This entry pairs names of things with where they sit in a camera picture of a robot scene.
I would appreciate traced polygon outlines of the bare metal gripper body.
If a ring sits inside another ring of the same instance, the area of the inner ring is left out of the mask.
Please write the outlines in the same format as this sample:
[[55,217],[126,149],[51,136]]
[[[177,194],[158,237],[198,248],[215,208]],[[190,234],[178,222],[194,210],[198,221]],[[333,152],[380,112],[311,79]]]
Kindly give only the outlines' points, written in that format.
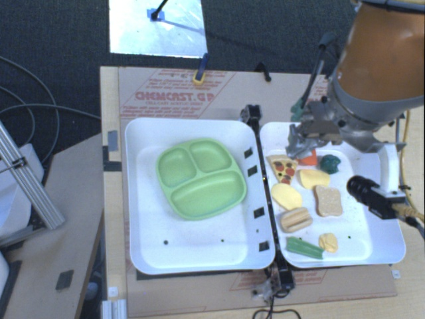
[[374,133],[379,124],[355,115],[337,100],[310,102],[301,118],[300,133],[320,144],[349,144],[360,152],[378,152],[384,143]]

